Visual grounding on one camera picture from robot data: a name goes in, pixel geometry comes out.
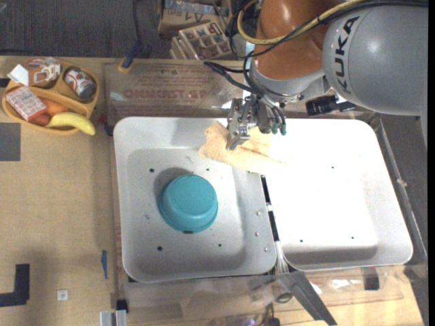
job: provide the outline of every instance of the teal bowl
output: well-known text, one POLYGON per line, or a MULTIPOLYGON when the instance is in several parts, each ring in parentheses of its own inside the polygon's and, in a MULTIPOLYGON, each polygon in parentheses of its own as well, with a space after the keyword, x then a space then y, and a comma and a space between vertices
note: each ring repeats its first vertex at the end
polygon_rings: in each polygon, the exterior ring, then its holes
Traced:
POLYGON ((206 179, 182 175, 170 181, 162 190, 158 209, 162 218, 174 230, 197 233, 206 230, 218 215, 218 197, 206 179))

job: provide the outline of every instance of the toy banana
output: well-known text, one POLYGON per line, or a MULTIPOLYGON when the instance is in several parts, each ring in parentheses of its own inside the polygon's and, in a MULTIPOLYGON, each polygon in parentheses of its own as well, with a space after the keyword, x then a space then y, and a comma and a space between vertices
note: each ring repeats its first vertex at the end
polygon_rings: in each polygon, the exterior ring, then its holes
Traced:
POLYGON ((57 113, 52 117, 50 122, 46 125, 48 128, 52 127, 63 127, 63 126, 72 126, 77 129, 80 129, 82 132, 94 135, 95 127, 90 120, 88 120, 83 115, 80 115, 75 112, 62 112, 57 113))

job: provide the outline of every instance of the white square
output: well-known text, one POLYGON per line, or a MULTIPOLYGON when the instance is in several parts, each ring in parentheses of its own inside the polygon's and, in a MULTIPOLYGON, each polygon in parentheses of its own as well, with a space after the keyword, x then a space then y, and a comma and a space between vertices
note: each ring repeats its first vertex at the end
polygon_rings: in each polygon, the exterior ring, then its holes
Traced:
POLYGON ((68 300, 68 290, 57 290, 57 300, 67 301, 68 300))

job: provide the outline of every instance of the soda can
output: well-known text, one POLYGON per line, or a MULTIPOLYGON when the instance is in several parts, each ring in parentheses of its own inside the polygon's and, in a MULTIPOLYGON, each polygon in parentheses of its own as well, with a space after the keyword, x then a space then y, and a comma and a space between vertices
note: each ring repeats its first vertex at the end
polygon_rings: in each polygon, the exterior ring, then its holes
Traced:
POLYGON ((81 99, 89 98, 97 89, 95 82, 77 67, 69 69, 65 73, 64 80, 81 99))

